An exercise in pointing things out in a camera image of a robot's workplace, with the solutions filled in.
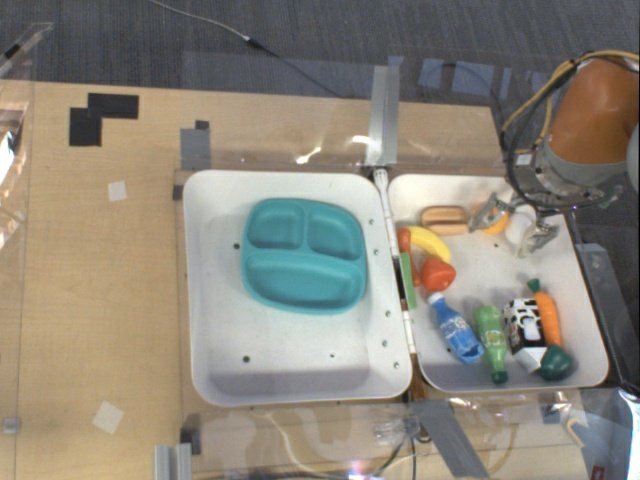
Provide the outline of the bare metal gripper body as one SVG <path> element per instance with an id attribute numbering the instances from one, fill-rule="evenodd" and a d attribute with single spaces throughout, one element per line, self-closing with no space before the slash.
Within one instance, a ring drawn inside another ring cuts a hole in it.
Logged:
<path id="1" fill-rule="evenodd" d="M 623 173 L 623 163 L 582 164 L 564 160 L 549 148 L 508 155 L 508 181 L 527 204 L 542 213 L 608 206 L 621 192 L 608 181 Z"/>

